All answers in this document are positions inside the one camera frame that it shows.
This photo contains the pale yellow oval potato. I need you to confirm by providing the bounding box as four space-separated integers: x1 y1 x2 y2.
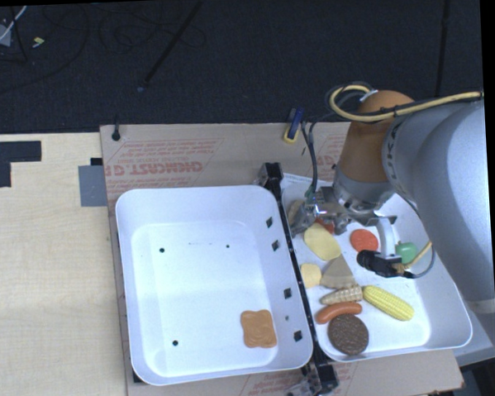
302 222 344 264

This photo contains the black block with thin wires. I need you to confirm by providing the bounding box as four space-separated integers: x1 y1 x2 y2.
252 160 284 190
299 358 341 396

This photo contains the white plastic tray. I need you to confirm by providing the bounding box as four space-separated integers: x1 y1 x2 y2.
279 163 476 366
114 179 317 389

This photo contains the beige pizza slice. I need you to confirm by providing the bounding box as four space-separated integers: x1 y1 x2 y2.
317 253 358 291

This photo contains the small yellow potato chip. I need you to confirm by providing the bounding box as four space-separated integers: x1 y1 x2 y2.
299 262 323 290

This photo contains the brown round biscuit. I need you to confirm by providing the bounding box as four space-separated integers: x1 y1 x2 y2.
326 312 372 359

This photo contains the black cylinder on white bracket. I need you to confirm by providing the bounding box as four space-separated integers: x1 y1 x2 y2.
354 214 406 281

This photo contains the orange sausage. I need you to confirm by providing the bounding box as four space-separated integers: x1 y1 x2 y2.
313 300 364 326

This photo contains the brown cardboard board red print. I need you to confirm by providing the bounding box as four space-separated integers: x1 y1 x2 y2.
98 106 466 396

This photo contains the yellow corn cob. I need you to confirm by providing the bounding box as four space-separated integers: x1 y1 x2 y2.
361 282 416 324

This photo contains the orange-brown square toast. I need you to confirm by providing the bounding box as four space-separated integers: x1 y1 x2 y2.
239 308 278 351

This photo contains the small red toy food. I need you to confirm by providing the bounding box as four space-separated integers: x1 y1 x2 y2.
314 217 337 236

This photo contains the pale tan corn cob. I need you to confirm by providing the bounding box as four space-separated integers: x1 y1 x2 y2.
318 283 364 307

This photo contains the green apple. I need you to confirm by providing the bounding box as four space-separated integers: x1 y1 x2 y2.
394 240 420 266

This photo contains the thin black rod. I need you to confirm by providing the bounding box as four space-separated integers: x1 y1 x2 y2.
269 176 328 373

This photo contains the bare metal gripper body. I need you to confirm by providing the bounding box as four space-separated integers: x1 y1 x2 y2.
307 184 383 233

